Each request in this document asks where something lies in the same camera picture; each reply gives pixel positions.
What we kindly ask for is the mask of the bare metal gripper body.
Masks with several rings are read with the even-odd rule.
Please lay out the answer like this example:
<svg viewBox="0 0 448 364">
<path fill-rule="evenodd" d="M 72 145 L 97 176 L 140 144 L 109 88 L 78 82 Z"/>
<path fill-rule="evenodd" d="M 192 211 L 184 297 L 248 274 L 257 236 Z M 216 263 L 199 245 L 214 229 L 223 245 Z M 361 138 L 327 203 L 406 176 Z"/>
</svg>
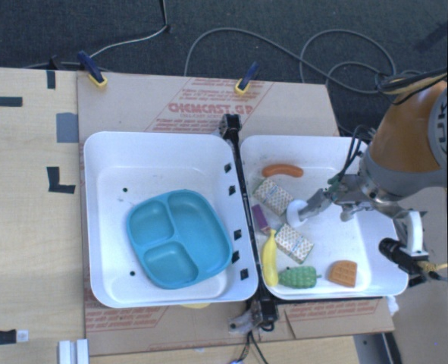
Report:
<svg viewBox="0 0 448 364">
<path fill-rule="evenodd" d="M 355 213 L 376 211 L 391 219 L 405 218 L 409 210 L 398 202 L 401 196 L 381 188 L 368 175 L 345 174 L 330 179 L 330 199 L 341 207 L 340 219 L 349 221 Z"/>
</svg>

